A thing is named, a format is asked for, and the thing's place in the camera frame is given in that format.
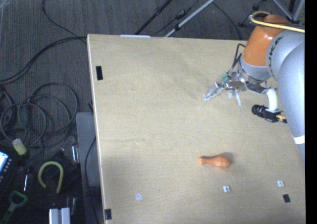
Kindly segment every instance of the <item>tangled wires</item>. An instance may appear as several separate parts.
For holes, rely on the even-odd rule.
[[[41,85],[19,103],[14,103],[4,89],[1,95],[9,102],[0,117],[0,142],[7,146],[12,146],[15,138],[20,138],[28,150],[57,146],[68,135],[78,111],[75,92],[61,83]],[[70,109],[65,103],[75,107]]]

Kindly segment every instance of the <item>gray carpet floor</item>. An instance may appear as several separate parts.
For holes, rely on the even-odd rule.
[[[87,46],[85,38],[78,39],[75,36],[135,34],[168,0],[45,0],[45,12],[55,24],[44,14],[43,0],[2,1],[6,1],[6,6],[3,10],[0,42],[0,85],[14,103],[24,101],[24,105],[20,110],[21,123],[16,123],[17,128],[7,127],[7,135],[0,133],[0,143],[8,144],[9,138],[23,137],[28,146],[33,146],[29,150],[33,159],[28,164],[32,164],[35,171],[38,171],[39,165],[66,146],[65,142],[69,136],[76,138],[76,113],[90,111],[91,87]],[[163,37],[177,22],[181,22],[207,1],[172,0],[140,34]],[[248,21],[244,22],[245,26],[240,23],[250,14],[253,4],[257,1],[215,0],[172,37],[246,41],[254,26]],[[288,8],[290,0],[277,1],[285,9]],[[177,13],[189,8],[191,10],[185,18],[173,21],[164,28]],[[285,16],[272,0],[262,2],[260,10]],[[72,39],[59,42],[64,38]],[[14,81],[4,81],[22,70],[30,61],[31,66],[21,77],[14,78]],[[34,94],[41,95],[36,103],[44,110],[46,117],[38,108],[26,104]],[[10,113],[13,112],[10,106],[12,103],[1,93],[0,113],[7,110],[3,119],[4,126],[8,126]],[[45,119],[48,132],[42,139],[37,140]],[[39,206],[44,204],[45,199],[51,202],[56,200],[54,196],[48,195],[47,191],[39,189],[33,203]],[[49,204],[44,204],[40,210],[34,211],[35,221],[24,219],[21,223],[47,223],[45,206]],[[20,210],[17,215],[25,216],[25,212]],[[16,218],[15,223],[20,223],[18,217]]]

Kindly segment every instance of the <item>wooden table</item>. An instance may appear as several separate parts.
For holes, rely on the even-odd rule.
[[[305,167],[288,125],[251,113],[266,95],[203,101],[238,43],[88,36],[105,223],[306,222]],[[198,163],[222,153],[227,169]]]

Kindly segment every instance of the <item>silver bracket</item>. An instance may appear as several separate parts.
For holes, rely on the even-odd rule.
[[[50,224],[70,224],[70,208],[50,209]]]

